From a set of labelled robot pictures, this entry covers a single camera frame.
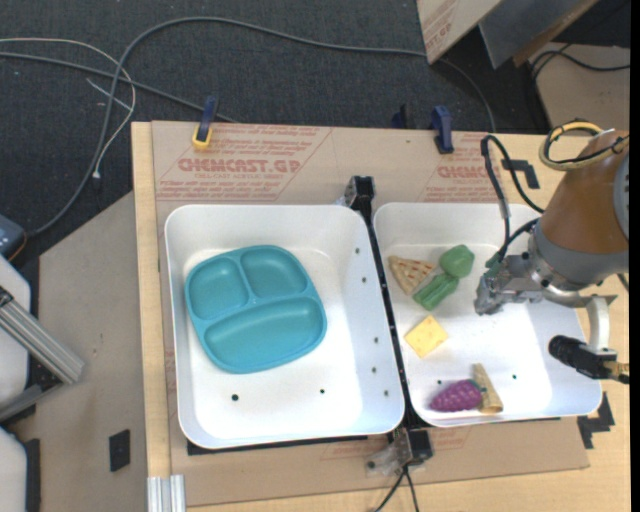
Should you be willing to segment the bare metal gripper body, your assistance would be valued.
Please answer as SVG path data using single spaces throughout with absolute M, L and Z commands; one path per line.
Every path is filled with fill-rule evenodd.
M 521 253 L 500 258 L 494 255 L 487 262 L 487 281 L 491 292 L 504 290 L 507 302 L 539 302 L 552 284 L 554 268 L 533 253 Z

